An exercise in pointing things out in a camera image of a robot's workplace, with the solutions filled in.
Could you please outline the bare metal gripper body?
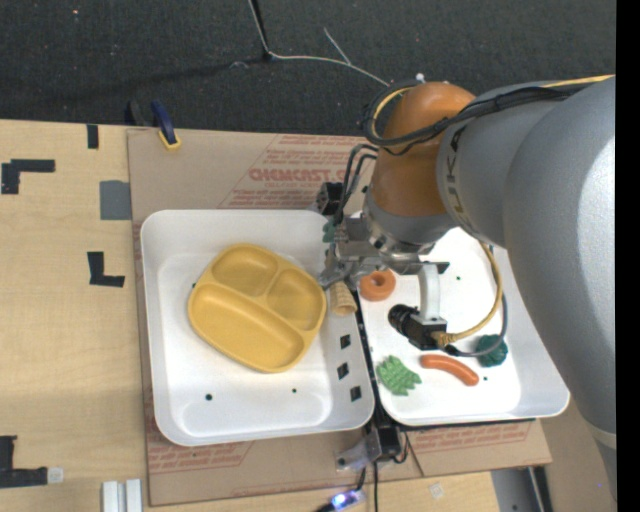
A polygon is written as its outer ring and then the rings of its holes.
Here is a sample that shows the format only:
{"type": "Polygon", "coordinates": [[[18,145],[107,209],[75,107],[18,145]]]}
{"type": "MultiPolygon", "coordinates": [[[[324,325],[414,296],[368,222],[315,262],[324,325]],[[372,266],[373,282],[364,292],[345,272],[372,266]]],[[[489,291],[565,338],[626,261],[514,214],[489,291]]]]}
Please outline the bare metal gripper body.
{"type": "Polygon", "coordinates": [[[331,267],[370,266],[375,270],[391,269],[416,274],[436,240],[409,241],[384,230],[370,217],[345,218],[335,229],[331,244],[331,267]]]}

